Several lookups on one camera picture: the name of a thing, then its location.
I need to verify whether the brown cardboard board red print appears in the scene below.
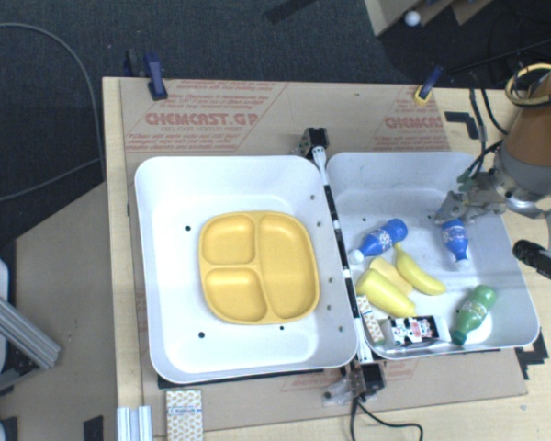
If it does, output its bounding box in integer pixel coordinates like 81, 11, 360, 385
118, 78, 530, 432

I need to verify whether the yellow divided plate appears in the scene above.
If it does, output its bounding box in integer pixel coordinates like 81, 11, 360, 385
197, 209, 321, 326

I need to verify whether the green bottle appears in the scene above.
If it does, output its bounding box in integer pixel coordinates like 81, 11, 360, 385
449, 284, 499, 346

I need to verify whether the white plastic tray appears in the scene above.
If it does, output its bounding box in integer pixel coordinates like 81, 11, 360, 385
133, 154, 361, 385
325, 151, 542, 362

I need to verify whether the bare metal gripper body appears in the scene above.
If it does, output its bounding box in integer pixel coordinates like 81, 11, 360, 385
458, 179, 551, 221

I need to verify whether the orange patterned carton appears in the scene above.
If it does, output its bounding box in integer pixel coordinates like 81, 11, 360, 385
164, 389, 205, 441
354, 294, 388, 346

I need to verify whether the white cow print carton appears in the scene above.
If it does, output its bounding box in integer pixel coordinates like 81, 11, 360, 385
387, 315, 453, 349

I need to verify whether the thin black and white rod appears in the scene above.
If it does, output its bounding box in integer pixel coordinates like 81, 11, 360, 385
311, 146, 374, 363

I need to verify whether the yellow bottle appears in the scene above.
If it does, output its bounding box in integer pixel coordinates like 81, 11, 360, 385
354, 267, 417, 319

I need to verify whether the blue bottle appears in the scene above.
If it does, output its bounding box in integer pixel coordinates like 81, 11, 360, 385
347, 218, 410, 265
441, 218, 471, 265

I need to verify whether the yellow banana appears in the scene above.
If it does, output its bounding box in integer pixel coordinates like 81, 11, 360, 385
394, 243, 448, 297

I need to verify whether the black cylinder on white bracket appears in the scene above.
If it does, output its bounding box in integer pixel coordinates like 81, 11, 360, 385
512, 207, 551, 280

